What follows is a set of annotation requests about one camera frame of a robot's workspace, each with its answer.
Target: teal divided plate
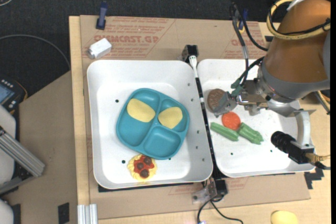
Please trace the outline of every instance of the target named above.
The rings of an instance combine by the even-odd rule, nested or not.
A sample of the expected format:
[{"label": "teal divided plate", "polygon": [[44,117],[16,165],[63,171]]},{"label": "teal divided plate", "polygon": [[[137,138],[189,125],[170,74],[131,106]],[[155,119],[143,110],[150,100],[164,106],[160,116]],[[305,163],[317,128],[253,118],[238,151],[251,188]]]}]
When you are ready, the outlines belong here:
[{"label": "teal divided plate", "polygon": [[[150,122],[142,122],[131,117],[127,105],[131,99],[138,99],[149,105],[155,111],[155,117]],[[172,107],[179,107],[182,119],[172,129],[163,126],[159,114]],[[188,131],[190,117],[187,109],[173,98],[152,90],[138,89],[127,99],[117,120],[117,137],[127,147],[155,159],[169,159],[182,146]]]}]

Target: wooden edge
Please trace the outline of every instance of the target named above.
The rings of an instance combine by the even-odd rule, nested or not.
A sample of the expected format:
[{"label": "wooden edge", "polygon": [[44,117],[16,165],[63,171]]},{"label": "wooden edge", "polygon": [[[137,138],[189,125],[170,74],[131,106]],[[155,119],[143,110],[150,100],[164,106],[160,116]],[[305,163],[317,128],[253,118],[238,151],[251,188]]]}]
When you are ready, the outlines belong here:
[{"label": "wooden edge", "polygon": [[85,104],[83,96],[83,71],[81,56],[80,17],[69,17],[72,97],[74,107],[74,133],[76,151],[77,201],[90,204],[88,154],[86,143]]}]

